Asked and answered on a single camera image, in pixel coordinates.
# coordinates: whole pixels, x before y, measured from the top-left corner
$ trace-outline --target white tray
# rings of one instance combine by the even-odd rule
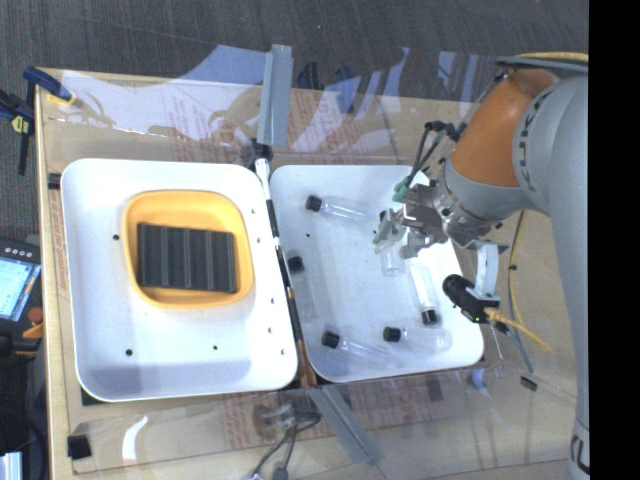
[[[297,355],[260,181],[236,165],[82,159],[62,175],[76,369],[116,402],[280,389]],[[207,190],[245,221],[255,282],[232,305],[161,309],[129,280],[122,214],[137,194]]]
[[[406,166],[287,165],[278,168],[271,178],[285,256],[303,258],[304,275],[311,282],[315,299],[318,317],[302,321],[309,359],[314,370],[331,382],[460,368],[477,362],[482,356],[484,342],[480,327],[462,316],[442,291],[446,276],[461,274],[450,241],[423,249],[417,262],[428,269],[433,279],[442,317],[440,329],[451,335],[452,346],[438,353],[415,353],[382,339],[386,326],[420,321],[410,274],[384,276],[372,245],[379,213],[400,207],[391,200],[393,187],[408,173]],[[420,173],[415,182],[427,183],[428,180]],[[369,205],[370,220],[361,228],[339,225],[304,208],[310,194],[364,201]],[[340,355],[321,344],[327,329],[347,333],[367,346],[391,348],[393,358],[380,366]]]

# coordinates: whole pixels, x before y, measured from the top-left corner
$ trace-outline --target gray floor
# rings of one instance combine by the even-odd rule
[[[30,64],[179,77],[218,46],[267,51],[279,43],[293,48],[294,74],[316,62],[322,85],[341,66],[363,77],[388,69],[408,49],[399,94],[455,99],[437,76],[442,52],[589,47],[589,0],[0,0],[0,16],[0,88],[21,97]],[[34,151],[19,176],[19,143],[1,121],[0,236],[18,240],[38,233]],[[10,364],[0,358],[0,405],[24,410],[26,375],[2,368]],[[25,428],[11,434],[20,441]]]

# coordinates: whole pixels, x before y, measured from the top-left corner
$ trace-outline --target display screen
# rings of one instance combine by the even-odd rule
[[[0,257],[0,318],[18,321],[40,274],[40,265]]]

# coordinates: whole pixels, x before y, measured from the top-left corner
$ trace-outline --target black cap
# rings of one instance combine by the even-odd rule
[[[309,196],[307,197],[307,202],[304,207],[312,212],[319,212],[320,208],[322,208],[322,199],[318,196]]]
[[[325,347],[336,348],[340,343],[340,335],[335,332],[325,331],[322,335],[322,344]]]
[[[433,325],[438,323],[438,314],[435,309],[425,309],[421,315],[422,323],[424,325]]]
[[[289,265],[289,270],[293,274],[304,272],[304,262],[300,256],[293,256],[292,258],[289,258],[287,264]]]
[[[398,343],[401,336],[402,331],[398,327],[385,327],[384,331],[382,331],[382,339],[384,339],[384,341]]]

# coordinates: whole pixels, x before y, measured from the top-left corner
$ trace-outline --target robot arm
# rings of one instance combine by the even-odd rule
[[[550,218],[577,369],[567,472],[576,480],[590,477],[587,106],[586,70],[564,79],[529,66],[505,74],[455,138],[438,176],[429,186],[407,184],[402,209],[389,217],[409,228],[406,257],[447,238],[481,250],[491,227],[519,210]]]

